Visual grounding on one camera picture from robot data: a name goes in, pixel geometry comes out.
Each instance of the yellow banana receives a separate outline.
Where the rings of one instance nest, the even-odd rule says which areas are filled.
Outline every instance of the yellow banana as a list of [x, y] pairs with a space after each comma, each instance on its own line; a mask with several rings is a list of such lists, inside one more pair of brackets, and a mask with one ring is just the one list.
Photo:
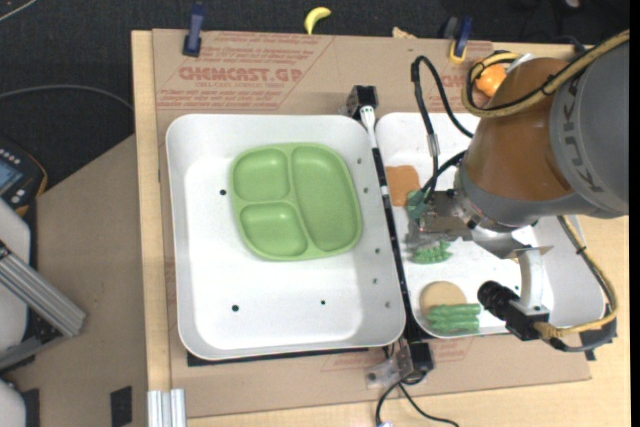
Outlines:
[[307, 34], [311, 34], [313, 32], [313, 27], [316, 25], [318, 20], [322, 20], [330, 14], [331, 10], [326, 7], [316, 7], [309, 11], [304, 19], [304, 28], [307, 31]]

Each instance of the wooden table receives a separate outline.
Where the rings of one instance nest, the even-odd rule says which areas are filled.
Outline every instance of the wooden table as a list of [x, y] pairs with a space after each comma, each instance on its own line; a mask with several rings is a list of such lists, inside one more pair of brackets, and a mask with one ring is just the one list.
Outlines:
[[[502, 45], [526, 52], [522, 44]], [[567, 52], [563, 45], [544, 46], [547, 55]], [[146, 356], [149, 390], [171, 389], [162, 215], [158, 183], [153, 39], [148, 31], [132, 33], [136, 143], [143, 259]], [[592, 254], [616, 287], [620, 300], [618, 337], [596, 351], [593, 379], [562, 385], [498, 389], [418, 398], [435, 416], [461, 426], [630, 425], [630, 333], [628, 217], [580, 218]], [[285, 411], [189, 420], [190, 426], [374, 425], [375, 403], [355, 403]], [[394, 425], [428, 425], [406, 400], [385, 403], [383, 419]]]

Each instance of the blue clamp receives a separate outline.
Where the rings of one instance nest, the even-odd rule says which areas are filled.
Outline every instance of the blue clamp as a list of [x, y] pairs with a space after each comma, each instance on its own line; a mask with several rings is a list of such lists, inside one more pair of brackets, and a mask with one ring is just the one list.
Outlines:
[[451, 50], [449, 52], [449, 59], [456, 63], [462, 64], [467, 55], [467, 42], [471, 36], [471, 17], [465, 16], [460, 22], [460, 29], [458, 30], [458, 36], [451, 44]]
[[202, 38], [200, 31], [204, 22], [204, 5], [202, 2], [196, 2], [191, 7], [191, 16], [189, 18], [189, 34], [184, 38], [184, 46], [182, 53], [189, 57], [198, 57], [200, 55], [200, 45]]

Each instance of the green plate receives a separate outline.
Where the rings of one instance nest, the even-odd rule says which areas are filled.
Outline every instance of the green plate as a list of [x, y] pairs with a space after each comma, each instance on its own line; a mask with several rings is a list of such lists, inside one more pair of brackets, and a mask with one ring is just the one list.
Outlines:
[[344, 253], [362, 234], [362, 216], [342, 157], [320, 144], [262, 146], [231, 166], [231, 196], [245, 243], [270, 260]]

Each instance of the black clip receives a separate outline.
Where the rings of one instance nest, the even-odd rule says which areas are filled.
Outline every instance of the black clip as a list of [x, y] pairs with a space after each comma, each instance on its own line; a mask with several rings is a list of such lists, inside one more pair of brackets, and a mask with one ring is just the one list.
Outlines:
[[189, 34], [184, 38], [182, 53], [189, 57], [198, 57], [200, 55], [200, 45], [202, 38], [200, 31], [204, 22], [204, 4], [196, 2], [191, 7], [191, 16], [189, 18]]

